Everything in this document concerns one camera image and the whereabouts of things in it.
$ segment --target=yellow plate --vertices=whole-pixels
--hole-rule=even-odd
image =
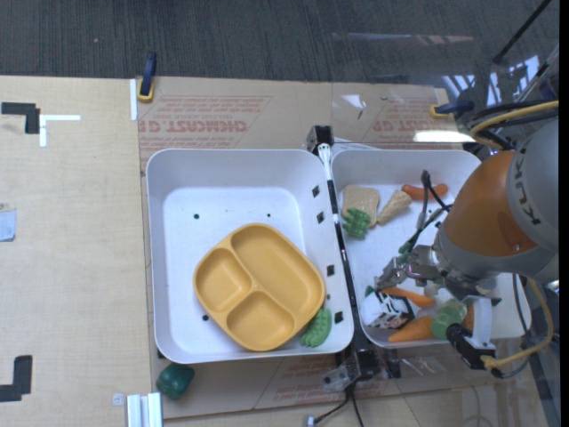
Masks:
[[[317,314],[322,276],[275,228],[245,225],[196,266],[194,292],[221,328],[248,350],[274,350]]]

